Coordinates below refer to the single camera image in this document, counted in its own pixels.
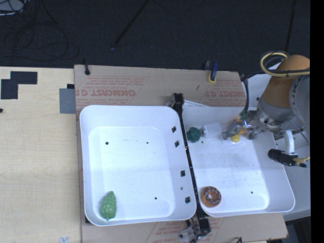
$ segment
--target cardboard sheet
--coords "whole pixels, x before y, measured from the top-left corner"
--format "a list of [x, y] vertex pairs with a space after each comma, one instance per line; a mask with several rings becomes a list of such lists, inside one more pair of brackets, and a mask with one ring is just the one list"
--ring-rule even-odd
[[[186, 228], [185, 221], [108, 227], [98, 227], [86, 222], [79, 114], [84, 107], [93, 104], [166, 105], [173, 93], [182, 93], [185, 100], [201, 105], [244, 107], [246, 97], [238, 73], [218, 71], [216, 83], [210, 84], [210, 72], [202, 70], [91, 65], [89, 71], [90, 75], [86, 75], [84, 65], [74, 67], [83, 242], [180, 242], [178, 232]], [[248, 242], [287, 237], [287, 228], [280, 213], [209, 217], [209, 220], [212, 232], [199, 242], [235, 242], [239, 237]]]

